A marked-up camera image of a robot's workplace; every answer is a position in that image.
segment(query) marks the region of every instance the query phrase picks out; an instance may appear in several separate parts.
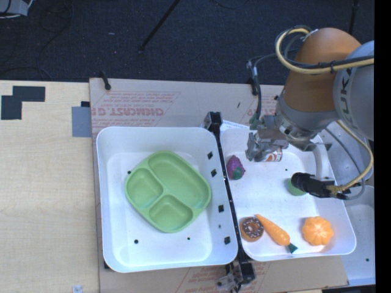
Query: black floor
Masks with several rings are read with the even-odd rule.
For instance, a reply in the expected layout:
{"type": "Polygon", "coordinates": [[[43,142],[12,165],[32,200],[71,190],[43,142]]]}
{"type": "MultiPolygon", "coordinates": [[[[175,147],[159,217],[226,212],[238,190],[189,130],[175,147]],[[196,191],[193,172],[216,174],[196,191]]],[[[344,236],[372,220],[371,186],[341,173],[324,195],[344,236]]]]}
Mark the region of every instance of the black floor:
{"type": "Polygon", "coordinates": [[[351,288],[327,289],[323,293],[376,293],[376,285],[356,286],[351,288]]]}
{"type": "MultiPolygon", "coordinates": [[[[273,53],[277,35],[295,25],[375,38],[375,0],[180,0],[147,40],[174,1],[35,0],[28,16],[0,13],[0,79],[87,82],[104,71],[245,83],[246,60],[273,53]]],[[[283,84],[288,73],[277,59],[259,72],[262,84],[283,84]]]]}

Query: green plate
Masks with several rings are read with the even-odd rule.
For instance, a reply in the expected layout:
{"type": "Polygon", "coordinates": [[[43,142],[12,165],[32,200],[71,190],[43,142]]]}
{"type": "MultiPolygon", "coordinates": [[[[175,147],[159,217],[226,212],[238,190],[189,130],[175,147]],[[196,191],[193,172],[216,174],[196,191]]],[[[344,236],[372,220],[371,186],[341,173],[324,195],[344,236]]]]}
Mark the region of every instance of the green plate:
{"type": "Polygon", "coordinates": [[[211,188],[182,157],[158,151],[144,159],[125,180],[125,195],[155,228],[175,233],[208,206],[211,188]]]}

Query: yellow cable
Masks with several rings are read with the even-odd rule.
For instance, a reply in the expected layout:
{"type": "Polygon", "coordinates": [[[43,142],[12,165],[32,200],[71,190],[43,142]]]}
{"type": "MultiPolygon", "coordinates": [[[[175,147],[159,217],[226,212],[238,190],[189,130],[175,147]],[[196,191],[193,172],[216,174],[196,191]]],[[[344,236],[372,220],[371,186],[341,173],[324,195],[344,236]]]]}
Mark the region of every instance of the yellow cable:
{"type": "Polygon", "coordinates": [[[366,149],[366,151],[368,152],[368,155],[369,155],[369,163],[368,163],[368,166],[366,167],[366,169],[363,170],[361,174],[359,174],[357,177],[355,177],[353,180],[351,180],[347,184],[342,185],[342,186],[334,186],[334,185],[326,186],[326,189],[330,190],[333,194],[336,194],[337,192],[343,192],[344,190],[349,189],[351,186],[353,186],[353,184],[355,184],[359,180],[361,180],[370,171],[372,164],[373,164],[373,154],[372,154],[371,149],[365,143],[363,143],[363,141],[361,141],[355,134],[353,134],[348,129],[348,127],[346,127],[340,120],[337,120],[337,124],[340,125],[349,135],[351,135],[362,147],[364,147],[366,149]]]}
{"type": "Polygon", "coordinates": [[[305,28],[296,28],[296,29],[292,29],[290,31],[285,31],[277,39],[275,50],[276,50],[277,58],[280,60],[282,65],[284,65],[285,67],[287,67],[290,70],[295,71],[297,73],[301,73],[301,74],[324,74],[324,73],[330,73],[332,71],[344,70],[346,68],[353,68],[353,67],[360,67],[360,66],[371,65],[371,64],[374,64],[374,62],[375,62],[375,59],[367,59],[367,60],[362,60],[362,61],[354,62],[354,63],[346,63],[346,64],[341,64],[341,65],[336,65],[334,67],[311,68],[311,69],[294,66],[291,63],[289,63],[287,60],[285,60],[284,56],[280,52],[280,46],[281,46],[282,40],[287,35],[293,34],[295,32],[302,32],[302,33],[304,33],[306,35],[310,33],[305,28]]]}

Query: orange carrot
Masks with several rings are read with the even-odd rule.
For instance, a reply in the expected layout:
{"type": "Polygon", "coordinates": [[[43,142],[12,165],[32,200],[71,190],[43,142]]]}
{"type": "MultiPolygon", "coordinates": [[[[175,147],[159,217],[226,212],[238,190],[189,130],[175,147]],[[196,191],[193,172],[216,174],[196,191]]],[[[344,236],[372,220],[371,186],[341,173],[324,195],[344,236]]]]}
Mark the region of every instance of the orange carrot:
{"type": "Polygon", "coordinates": [[[279,245],[287,246],[291,253],[293,253],[295,250],[297,250],[297,247],[295,247],[290,242],[290,236],[289,234],[282,229],[281,227],[277,226],[274,222],[271,222],[269,219],[264,218],[260,214],[255,215],[256,218],[262,223],[263,228],[265,231],[271,236],[273,241],[279,245]]]}

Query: toy donut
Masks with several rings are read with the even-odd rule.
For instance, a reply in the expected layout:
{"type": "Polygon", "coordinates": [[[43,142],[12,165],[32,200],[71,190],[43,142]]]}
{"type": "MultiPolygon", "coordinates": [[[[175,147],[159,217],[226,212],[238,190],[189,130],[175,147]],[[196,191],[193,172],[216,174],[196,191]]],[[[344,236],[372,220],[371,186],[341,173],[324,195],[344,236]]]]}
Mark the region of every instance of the toy donut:
{"type": "Polygon", "coordinates": [[[240,221],[240,233],[242,238],[249,242],[255,242],[262,237],[263,225],[255,217],[245,217],[240,221]]]}

